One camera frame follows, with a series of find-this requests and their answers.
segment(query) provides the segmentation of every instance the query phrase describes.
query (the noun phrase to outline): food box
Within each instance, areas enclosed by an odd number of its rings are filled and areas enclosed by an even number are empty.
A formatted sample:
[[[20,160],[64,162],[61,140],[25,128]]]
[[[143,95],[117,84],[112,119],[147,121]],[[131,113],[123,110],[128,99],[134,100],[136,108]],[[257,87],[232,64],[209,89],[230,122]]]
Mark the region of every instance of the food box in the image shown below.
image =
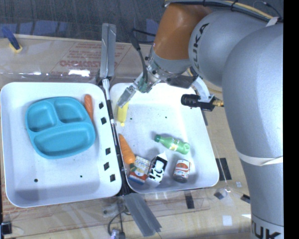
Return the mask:
[[[112,109],[116,118],[116,101],[130,84],[111,87]],[[39,155],[29,137],[25,115],[27,109],[43,99],[72,97],[84,102],[93,99],[95,141],[86,150],[61,158]],[[0,92],[2,147],[5,186],[8,199],[18,207],[36,207],[115,196],[122,182],[138,193],[187,190],[215,185],[219,172],[200,109],[182,106],[182,94],[192,89],[157,84],[147,93],[137,92],[130,100],[125,125],[116,121],[117,133],[128,141],[133,152],[152,160],[165,151],[168,158],[162,182],[154,187],[122,180],[107,103],[102,89],[90,83],[12,82]],[[166,149],[154,136],[172,135],[189,142],[187,155]],[[177,160],[190,160],[188,181],[180,184],[172,175]],[[129,166],[124,164],[126,178]]]

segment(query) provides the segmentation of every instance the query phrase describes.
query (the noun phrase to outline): red and white can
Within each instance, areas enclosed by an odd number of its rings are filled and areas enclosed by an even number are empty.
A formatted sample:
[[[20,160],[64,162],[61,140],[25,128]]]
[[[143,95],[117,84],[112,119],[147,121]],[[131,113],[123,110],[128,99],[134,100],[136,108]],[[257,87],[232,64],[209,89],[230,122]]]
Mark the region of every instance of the red and white can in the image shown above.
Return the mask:
[[[185,159],[179,159],[176,163],[173,179],[180,183],[185,183],[188,180],[190,171],[190,162]]]

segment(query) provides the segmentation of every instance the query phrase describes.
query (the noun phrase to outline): cable tie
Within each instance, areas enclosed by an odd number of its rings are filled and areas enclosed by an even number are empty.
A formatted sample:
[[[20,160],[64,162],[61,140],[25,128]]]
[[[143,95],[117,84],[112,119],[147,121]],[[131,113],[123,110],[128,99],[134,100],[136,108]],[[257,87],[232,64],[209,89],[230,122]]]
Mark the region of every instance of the cable tie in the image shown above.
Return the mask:
[[[237,3],[237,2],[238,2],[238,0],[235,0],[235,1],[231,4],[231,6],[230,6],[230,10],[231,10],[231,11],[233,10],[234,4]]]

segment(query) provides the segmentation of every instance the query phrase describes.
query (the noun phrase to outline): black hole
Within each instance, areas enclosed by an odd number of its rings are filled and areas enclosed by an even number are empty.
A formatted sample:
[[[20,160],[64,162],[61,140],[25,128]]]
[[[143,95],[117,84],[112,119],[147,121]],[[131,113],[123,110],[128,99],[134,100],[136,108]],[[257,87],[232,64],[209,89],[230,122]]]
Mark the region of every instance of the black hole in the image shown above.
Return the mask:
[[[103,166],[104,166],[104,171],[106,171],[110,167],[108,162],[106,162]]]
[[[112,181],[115,181],[115,174],[112,174],[111,176],[110,176],[110,181],[112,182]]]

